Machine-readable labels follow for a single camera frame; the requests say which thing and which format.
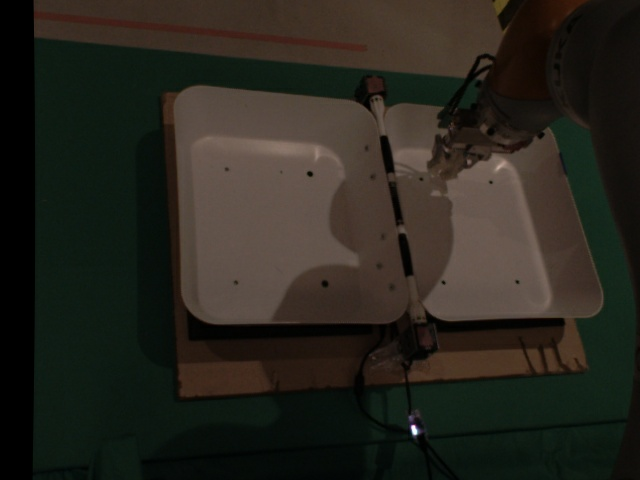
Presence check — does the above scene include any black block with thin wires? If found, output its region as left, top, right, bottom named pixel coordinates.
left=355, top=74, right=389, bottom=102
left=399, top=323, right=440, bottom=357

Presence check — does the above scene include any white plastic tray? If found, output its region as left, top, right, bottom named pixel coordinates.
left=172, top=84, right=412, bottom=327
left=383, top=102, right=605, bottom=323

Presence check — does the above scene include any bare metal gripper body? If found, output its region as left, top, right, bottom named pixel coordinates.
left=439, top=108, right=535, bottom=165

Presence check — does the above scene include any thin black and white rod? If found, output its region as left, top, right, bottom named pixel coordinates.
left=368, top=94, right=427, bottom=327

